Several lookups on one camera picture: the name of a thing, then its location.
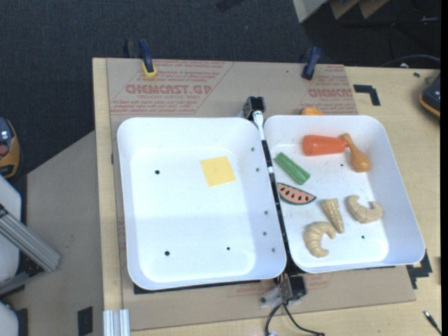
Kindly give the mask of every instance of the yellow square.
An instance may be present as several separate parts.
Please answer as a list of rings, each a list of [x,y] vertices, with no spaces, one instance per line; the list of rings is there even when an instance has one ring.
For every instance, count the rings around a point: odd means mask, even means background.
[[[201,160],[201,167],[209,187],[235,181],[232,166],[225,156]]]

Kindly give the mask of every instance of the cable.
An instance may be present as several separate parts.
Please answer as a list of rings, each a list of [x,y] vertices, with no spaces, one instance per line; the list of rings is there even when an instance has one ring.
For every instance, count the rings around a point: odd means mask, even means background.
[[[303,328],[302,326],[300,326],[293,318],[293,316],[291,315],[291,313],[289,312],[288,308],[286,307],[286,303],[282,303],[280,305],[277,305],[275,308],[273,308],[271,310],[271,312],[269,313],[269,315],[267,316],[266,319],[266,324],[265,324],[265,336],[270,336],[270,332],[269,332],[269,324],[271,322],[272,317],[275,315],[275,313],[279,310],[279,308],[283,306],[283,308],[285,309],[287,315],[289,316],[289,319],[293,322],[293,324],[299,328],[302,331],[305,331],[306,333],[311,333],[315,336],[325,336],[325,334],[323,332],[317,332],[317,331],[313,331],[313,330],[308,330],[306,328]]]
[[[393,59],[391,61],[388,61],[384,64],[379,65],[379,67],[389,67],[391,65],[394,65],[397,62],[405,62],[410,60],[429,60],[432,61],[438,65],[440,65],[440,58],[431,56],[431,55],[409,55],[404,57],[399,57],[398,59]]]

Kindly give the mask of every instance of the toy watermelon slice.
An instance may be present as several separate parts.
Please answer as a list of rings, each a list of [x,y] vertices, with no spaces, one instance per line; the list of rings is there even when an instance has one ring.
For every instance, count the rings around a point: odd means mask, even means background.
[[[308,204],[316,199],[316,196],[285,183],[277,183],[277,188],[280,197],[291,204]]]

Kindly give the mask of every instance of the wooden table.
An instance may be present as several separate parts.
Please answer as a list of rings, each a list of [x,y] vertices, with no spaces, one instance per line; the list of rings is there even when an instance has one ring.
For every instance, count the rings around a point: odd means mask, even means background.
[[[111,165],[111,129],[105,58],[93,59],[94,105],[97,137],[101,259],[104,308],[123,308]],[[373,106],[370,96],[355,93],[359,114],[372,116],[386,128],[403,182],[428,251],[433,273],[418,279],[416,301],[373,307],[321,311],[297,315],[306,328],[327,335],[436,335],[425,319],[428,310],[442,327],[440,262],[440,123],[424,110],[419,93],[439,73],[438,70],[347,67],[350,84],[372,85],[381,106]],[[264,335],[265,319],[207,323],[201,325],[144,330],[133,335]],[[271,330],[279,335],[301,335],[287,318],[272,320]]]

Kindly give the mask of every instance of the toy food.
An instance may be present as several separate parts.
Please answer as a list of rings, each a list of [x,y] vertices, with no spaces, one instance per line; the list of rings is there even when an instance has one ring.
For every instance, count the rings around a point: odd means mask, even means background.
[[[360,223],[369,223],[377,221],[383,216],[383,208],[379,203],[370,202],[372,208],[366,208],[358,203],[359,196],[350,195],[347,205],[353,217]]]
[[[351,165],[357,172],[366,172],[370,169],[369,158],[361,152],[351,140],[350,134],[344,133],[341,138],[345,140],[351,152]]]
[[[305,107],[300,114],[302,116],[323,116],[323,112],[316,107]]]
[[[283,168],[283,170],[289,174],[289,176],[294,179],[297,183],[302,185],[310,177],[309,173],[297,165],[293,160],[291,160],[283,152],[280,152],[275,158],[275,162]]]
[[[341,153],[347,148],[345,140],[330,136],[308,134],[303,138],[302,149],[305,155]]]
[[[308,226],[303,236],[309,252],[317,258],[328,255],[328,250],[321,246],[323,233],[326,233],[331,239],[334,239],[336,229],[326,221],[316,221]]]
[[[308,204],[316,199],[314,195],[285,183],[277,183],[277,187],[280,197],[291,204]]]
[[[332,198],[329,200],[326,200],[321,203],[321,206],[323,208],[323,211],[329,217],[331,220],[331,223],[337,230],[337,232],[343,233],[344,232],[344,222],[342,221],[342,215],[339,210],[339,203],[336,198]]]

